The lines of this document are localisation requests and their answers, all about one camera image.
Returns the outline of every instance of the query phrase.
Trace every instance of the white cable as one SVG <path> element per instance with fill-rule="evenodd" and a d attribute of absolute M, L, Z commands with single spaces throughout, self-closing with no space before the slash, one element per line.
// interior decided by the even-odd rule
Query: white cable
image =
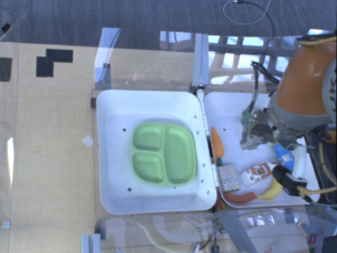
<path fill-rule="evenodd" d="M 225 17 L 226 17 L 229 21 L 231 21 L 232 23 L 240 24 L 240 25 L 252 25 L 252 24 L 256 24 L 256 23 L 260 22 L 261 20 L 263 20 L 263 18 L 264 18 L 265 15 L 267 14 L 267 10 L 268 10 L 268 8 L 269 8 L 270 2 L 271 2 L 271 0 L 268 1 L 267 7 L 265 8 L 262 17 L 259 18 L 257 21 L 252 22 L 252 23 L 239 23 L 239 22 L 236 22 L 236 21 L 234 21 L 233 19 L 229 18 L 228 15 L 226 14 L 226 11 L 225 11 L 226 6 L 227 6 L 228 4 L 231 4 L 231 3 L 238 4 L 238 3 L 239 3 L 238 0 L 229 1 L 229 2 L 227 2 L 226 4 L 224 4 L 224 6 L 223 6 L 223 8 L 222 8 L 222 11 L 223 11 L 223 14 L 225 15 Z"/>

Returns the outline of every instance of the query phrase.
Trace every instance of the banana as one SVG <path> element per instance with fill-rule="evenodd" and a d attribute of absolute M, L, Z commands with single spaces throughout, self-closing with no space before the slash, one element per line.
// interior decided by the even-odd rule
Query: banana
<path fill-rule="evenodd" d="M 273 182 L 271 187 L 263 194 L 257 195 L 257 199 L 264 199 L 264 200 L 272 200 L 274 199 L 280 192 L 282 191 L 282 185 L 279 184 L 275 178 L 273 178 Z"/>

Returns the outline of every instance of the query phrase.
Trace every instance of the gray carpet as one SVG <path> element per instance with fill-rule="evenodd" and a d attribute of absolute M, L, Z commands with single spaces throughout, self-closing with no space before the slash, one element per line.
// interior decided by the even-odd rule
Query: gray carpet
<path fill-rule="evenodd" d="M 266 17 L 254 25 L 228 21 L 231 0 L 0 0 L 0 25 L 26 14 L 5 41 L 98 46 L 102 27 L 129 28 L 138 35 L 159 31 L 214 35 L 271 36 Z M 266 7 L 268 0 L 246 0 Z M 275 36 L 302 35 L 308 29 L 336 29 L 337 0 L 273 0 L 268 9 Z M 252 22 L 263 12 L 249 4 L 229 5 L 228 15 Z"/>

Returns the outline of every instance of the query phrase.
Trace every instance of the wooden surface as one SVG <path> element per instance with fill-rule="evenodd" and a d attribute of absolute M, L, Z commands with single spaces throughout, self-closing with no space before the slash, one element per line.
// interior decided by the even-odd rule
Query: wooden surface
<path fill-rule="evenodd" d="M 1 125 L 11 121 L 6 130 L 10 134 L 0 137 L 1 170 L 7 166 L 3 147 L 15 132 L 12 191 L 8 178 L 0 174 L 0 220 L 11 220 L 10 230 L 0 230 L 0 252 L 79 252 L 81 235 L 93 234 L 96 215 L 109 216 L 100 205 L 98 188 L 95 194 L 94 148 L 81 140 L 95 138 L 90 101 L 97 48 L 5 43 L 0 47 L 0 57 L 12 57 L 18 75 L 0 83 Z M 47 48 L 73 50 L 73 63 L 54 63 L 54 77 L 36 77 L 36 57 L 45 56 Z M 192 78 L 191 53 L 116 49 L 109 62 L 115 86 L 124 89 L 165 80 L 174 84 L 171 88 L 187 89 Z M 178 222 L 164 229 L 174 233 L 181 226 Z M 123 233 L 115 231 L 113 239 Z M 133 235 L 148 242 L 146 232 Z M 121 252 L 186 252 L 191 247 L 126 246 Z"/>

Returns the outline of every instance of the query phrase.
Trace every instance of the green object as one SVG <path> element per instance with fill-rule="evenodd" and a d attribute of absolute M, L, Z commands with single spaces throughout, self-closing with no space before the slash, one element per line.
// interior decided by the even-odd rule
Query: green object
<path fill-rule="evenodd" d="M 223 166 L 222 159 L 218 158 L 215 163 L 218 167 Z"/>
<path fill-rule="evenodd" d="M 183 186 L 196 172 L 192 134 L 170 123 L 143 123 L 132 134 L 131 166 L 142 182 L 156 186 Z"/>

